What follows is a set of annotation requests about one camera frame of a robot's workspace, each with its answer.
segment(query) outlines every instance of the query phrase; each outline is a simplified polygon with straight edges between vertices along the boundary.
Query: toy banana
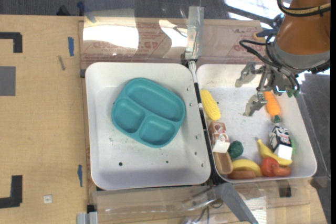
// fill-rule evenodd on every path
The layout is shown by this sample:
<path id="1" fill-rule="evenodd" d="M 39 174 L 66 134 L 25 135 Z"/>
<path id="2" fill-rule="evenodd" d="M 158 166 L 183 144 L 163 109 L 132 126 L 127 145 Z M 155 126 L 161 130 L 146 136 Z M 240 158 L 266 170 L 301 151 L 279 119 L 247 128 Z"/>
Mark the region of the toy banana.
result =
<path id="1" fill-rule="evenodd" d="M 220 111 L 211 93 L 205 89 L 201 90 L 201 99 L 206 114 L 213 121 L 218 121 L 221 118 Z"/>
<path id="2" fill-rule="evenodd" d="M 249 159 L 236 159 L 232 162 L 233 171 L 253 171 L 256 177 L 261 177 L 260 166 Z"/>
<path id="3" fill-rule="evenodd" d="M 280 166 L 288 166 L 288 165 L 291 165 L 291 163 L 293 162 L 291 159 L 284 159 L 284 158 L 278 157 L 278 155 L 274 154 L 268 146 L 263 144 L 261 139 L 258 139 L 257 143 L 260 146 L 260 154 L 263 158 L 272 157 L 273 159 L 277 160 Z"/>

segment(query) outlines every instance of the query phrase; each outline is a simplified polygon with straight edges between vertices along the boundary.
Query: toy carrot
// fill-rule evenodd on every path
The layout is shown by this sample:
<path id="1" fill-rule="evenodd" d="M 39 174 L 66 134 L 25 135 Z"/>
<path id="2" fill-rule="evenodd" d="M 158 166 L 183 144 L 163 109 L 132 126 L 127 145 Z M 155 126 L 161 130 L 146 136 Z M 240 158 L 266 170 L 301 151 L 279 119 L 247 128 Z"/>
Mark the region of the toy carrot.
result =
<path id="1" fill-rule="evenodd" d="M 273 96 L 273 94 L 270 91 L 266 91 L 266 92 L 264 92 L 264 97 L 267 100 L 267 103 L 266 103 L 267 112 L 272 117 L 274 117 L 274 122 L 275 123 L 281 122 L 281 118 L 279 116 L 281 110 L 280 110 L 279 104 L 278 104 L 277 100 L 275 99 L 275 97 Z"/>

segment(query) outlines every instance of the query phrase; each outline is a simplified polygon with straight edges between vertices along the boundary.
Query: teal plate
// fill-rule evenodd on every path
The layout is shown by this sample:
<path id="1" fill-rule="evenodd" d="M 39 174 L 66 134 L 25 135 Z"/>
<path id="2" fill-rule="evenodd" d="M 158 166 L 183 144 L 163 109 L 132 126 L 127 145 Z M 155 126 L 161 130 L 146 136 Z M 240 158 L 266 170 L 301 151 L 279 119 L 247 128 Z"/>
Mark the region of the teal plate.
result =
<path id="1" fill-rule="evenodd" d="M 145 78 L 128 82 L 112 108 L 112 122 L 125 135 L 154 148 L 174 139 L 185 117 L 175 93 Z"/>

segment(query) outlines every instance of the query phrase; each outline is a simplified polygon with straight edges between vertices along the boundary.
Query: toy broccoli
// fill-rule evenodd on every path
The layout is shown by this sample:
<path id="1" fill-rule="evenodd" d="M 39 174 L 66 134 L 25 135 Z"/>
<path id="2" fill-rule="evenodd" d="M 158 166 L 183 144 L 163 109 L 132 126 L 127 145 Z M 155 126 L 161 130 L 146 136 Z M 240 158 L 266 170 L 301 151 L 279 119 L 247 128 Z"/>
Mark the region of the toy broccoli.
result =
<path id="1" fill-rule="evenodd" d="M 228 148 L 228 153 L 232 159 L 238 158 L 244 151 L 243 145 L 240 141 L 233 141 Z"/>

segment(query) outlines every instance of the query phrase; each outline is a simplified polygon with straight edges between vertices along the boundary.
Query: toy food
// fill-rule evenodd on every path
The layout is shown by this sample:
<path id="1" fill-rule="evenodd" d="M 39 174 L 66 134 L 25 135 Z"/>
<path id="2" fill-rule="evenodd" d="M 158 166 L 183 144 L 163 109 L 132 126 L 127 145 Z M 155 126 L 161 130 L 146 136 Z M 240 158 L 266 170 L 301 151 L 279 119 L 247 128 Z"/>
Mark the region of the toy food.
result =
<path id="1" fill-rule="evenodd" d="M 289 176 L 292 173 L 292 169 L 289 166 L 286 167 L 277 166 L 273 168 L 273 173 L 276 176 Z"/>
<path id="2" fill-rule="evenodd" d="M 212 151 L 226 153 L 230 146 L 230 139 L 226 133 L 224 122 L 211 122 L 209 125 L 209 135 L 211 139 Z"/>
<path id="3" fill-rule="evenodd" d="M 240 141 L 236 140 L 230 144 L 228 148 L 228 153 L 232 159 L 238 158 L 244 151 L 243 145 Z"/>
<path id="4" fill-rule="evenodd" d="M 227 177 L 230 179 L 253 179 L 256 178 L 256 174 L 253 171 L 233 171 Z"/>
<path id="5" fill-rule="evenodd" d="M 284 159 L 278 157 L 276 154 L 272 152 L 271 149 L 269 149 L 266 145 L 262 143 L 261 139 L 258 139 L 257 143 L 260 146 L 260 154 L 263 158 L 272 157 L 279 163 L 280 166 L 288 166 L 293 162 L 291 159 Z"/>
<path id="6" fill-rule="evenodd" d="M 217 106 L 216 101 L 213 99 L 211 93 L 208 90 L 201 90 L 201 99 L 204 110 L 210 119 L 213 121 L 218 121 L 220 117 L 220 110 Z"/>
<path id="7" fill-rule="evenodd" d="M 279 167 L 278 162 L 272 157 L 266 157 L 262 159 L 260 169 L 264 176 L 273 177 L 275 176 L 273 169 Z"/>
<path id="8" fill-rule="evenodd" d="M 283 159 L 292 158 L 293 148 L 289 132 L 286 128 L 275 124 L 272 131 L 268 134 L 268 137 L 274 154 Z"/>
<path id="9" fill-rule="evenodd" d="M 214 152 L 213 155 L 216 169 L 221 175 L 227 175 L 232 173 L 233 171 L 232 160 L 228 153 Z"/>
<path id="10" fill-rule="evenodd" d="M 233 171 L 253 171 L 257 177 L 262 176 L 259 165 L 249 159 L 236 159 L 232 162 Z"/>
<path id="11" fill-rule="evenodd" d="M 277 100 L 275 99 L 274 95 L 271 92 L 266 91 L 264 92 L 264 98 L 267 100 L 267 103 L 266 103 L 267 112 L 272 117 L 274 117 L 273 121 L 275 123 L 281 122 L 281 118 L 279 116 L 281 110 L 280 110 L 279 104 Z"/>

